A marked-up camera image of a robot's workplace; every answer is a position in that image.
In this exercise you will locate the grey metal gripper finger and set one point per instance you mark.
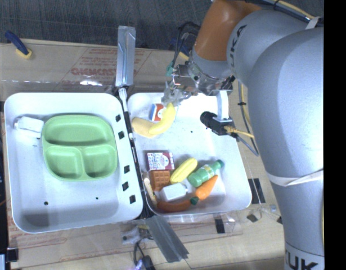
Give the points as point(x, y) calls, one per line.
point(166, 96)
point(180, 98)

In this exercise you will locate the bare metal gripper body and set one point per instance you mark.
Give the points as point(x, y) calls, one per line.
point(186, 79)

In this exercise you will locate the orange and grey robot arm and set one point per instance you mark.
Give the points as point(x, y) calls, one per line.
point(285, 100)

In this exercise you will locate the red white blue carton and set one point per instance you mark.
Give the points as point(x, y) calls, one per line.
point(156, 112)

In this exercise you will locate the yellow banana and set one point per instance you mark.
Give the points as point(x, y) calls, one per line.
point(165, 121)

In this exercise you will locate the pale yellow bread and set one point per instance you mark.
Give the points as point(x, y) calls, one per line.
point(140, 126)

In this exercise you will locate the white plastic tray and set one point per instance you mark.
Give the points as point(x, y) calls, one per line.
point(201, 145)
point(77, 204)

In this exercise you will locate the pink carton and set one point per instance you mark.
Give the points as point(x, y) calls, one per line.
point(160, 161)

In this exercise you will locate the yellow corn cob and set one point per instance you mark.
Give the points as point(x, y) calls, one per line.
point(184, 170)

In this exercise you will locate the green bottle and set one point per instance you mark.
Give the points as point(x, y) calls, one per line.
point(202, 174)

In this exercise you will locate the brown waffle biscuit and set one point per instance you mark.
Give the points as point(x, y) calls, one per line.
point(159, 179)

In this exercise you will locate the orange carrot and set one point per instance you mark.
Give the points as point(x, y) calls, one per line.
point(207, 188)

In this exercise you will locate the pale yellow stick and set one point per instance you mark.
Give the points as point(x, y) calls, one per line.
point(149, 190)

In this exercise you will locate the green divided plate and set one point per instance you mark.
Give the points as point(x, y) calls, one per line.
point(77, 145)

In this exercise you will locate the orange-brown sausage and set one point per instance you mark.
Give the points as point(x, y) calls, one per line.
point(172, 206)

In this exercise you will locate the brown cardboard board red print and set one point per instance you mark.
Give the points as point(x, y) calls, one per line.
point(57, 66)

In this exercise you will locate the black cylinder on white bracket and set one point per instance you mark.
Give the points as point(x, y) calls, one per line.
point(216, 121)

